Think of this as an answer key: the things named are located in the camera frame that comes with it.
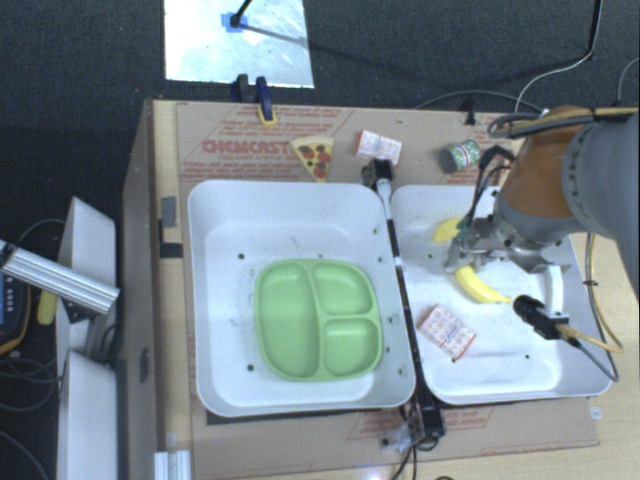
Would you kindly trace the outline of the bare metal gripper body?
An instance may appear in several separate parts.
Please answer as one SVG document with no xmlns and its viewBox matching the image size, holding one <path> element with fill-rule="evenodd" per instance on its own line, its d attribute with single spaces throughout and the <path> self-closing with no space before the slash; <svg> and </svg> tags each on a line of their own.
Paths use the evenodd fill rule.
<svg viewBox="0 0 640 480">
<path fill-rule="evenodd" d="M 546 267 L 544 245 L 525 238 L 501 214 L 474 218 L 458 240 L 463 242 L 463 266 L 471 265 L 473 253 L 491 251 L 494 261 L 510 261 L 525 272 Z"/>
</svg>

